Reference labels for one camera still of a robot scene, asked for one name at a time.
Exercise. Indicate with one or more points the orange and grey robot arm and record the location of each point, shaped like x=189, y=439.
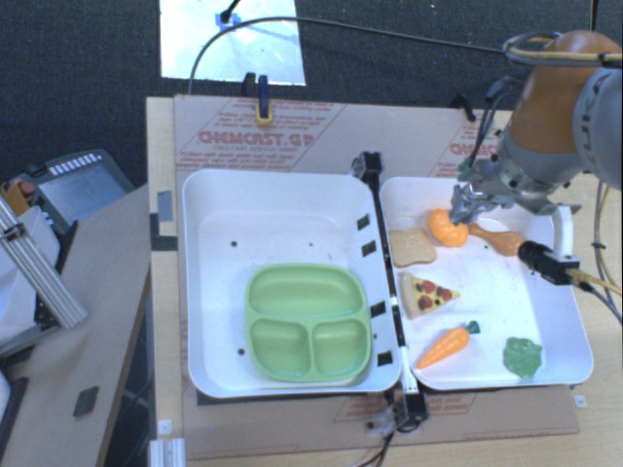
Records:
x=550, y=110

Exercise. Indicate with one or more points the black cylinder on white bracket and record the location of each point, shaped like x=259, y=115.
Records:
x=545, y=260

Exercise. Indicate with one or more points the toy pizza slice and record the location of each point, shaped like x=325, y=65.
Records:
x=423, y=297

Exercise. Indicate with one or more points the orange carrot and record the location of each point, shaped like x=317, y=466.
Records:
x=443, y=348

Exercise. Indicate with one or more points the orange croissant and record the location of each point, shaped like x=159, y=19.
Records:
x=445, y=234

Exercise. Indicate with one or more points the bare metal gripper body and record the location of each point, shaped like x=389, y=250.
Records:
x=506, y=185

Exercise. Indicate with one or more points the thin black and white rod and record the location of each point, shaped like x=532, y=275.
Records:
x=389, y=270

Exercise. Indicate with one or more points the tan bread slice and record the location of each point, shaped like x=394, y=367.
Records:
x=411, y=248

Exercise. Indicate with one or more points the brown cardboard board red print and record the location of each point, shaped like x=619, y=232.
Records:
x=302, y=139

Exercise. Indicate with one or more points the brown chicken drumstick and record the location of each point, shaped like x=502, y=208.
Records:
x=501, y=241

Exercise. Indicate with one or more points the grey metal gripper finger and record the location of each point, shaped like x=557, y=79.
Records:
x=457, y=207
x=474, y=209

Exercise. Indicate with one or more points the white plastic tray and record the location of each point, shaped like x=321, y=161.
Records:
x=491, y=299
x=272, y=231

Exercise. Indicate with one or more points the green divided plate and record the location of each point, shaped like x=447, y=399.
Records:
x=306, y=319

